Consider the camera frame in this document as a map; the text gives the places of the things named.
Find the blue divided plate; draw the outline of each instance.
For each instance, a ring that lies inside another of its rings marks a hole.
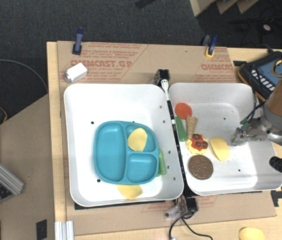
[[[128,137],[137,128],[147,134],[142,152],[128,147]],[[93,162],[101,179],[114,184],[138,185],[154,179],[159,168],[159,148],[154,132],[147,126],[126,121],[108,121],[96,130]]]

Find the blue clip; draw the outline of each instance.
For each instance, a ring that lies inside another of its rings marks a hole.
[[[210,42],[209,46],[206,48],[206,52],[205,52],[205,56],[208,59],[213,58],[213,56],[215,54],[216,44],[217,44],[217,36],[214,34],[211,38],[211,42]]]
[[[76,31],[76,39],[75,39],[75,44],[73,45],[72,53],[75,55],[80,55],[81,54],[81,42],[83,38],[83,28],[78,27]]]

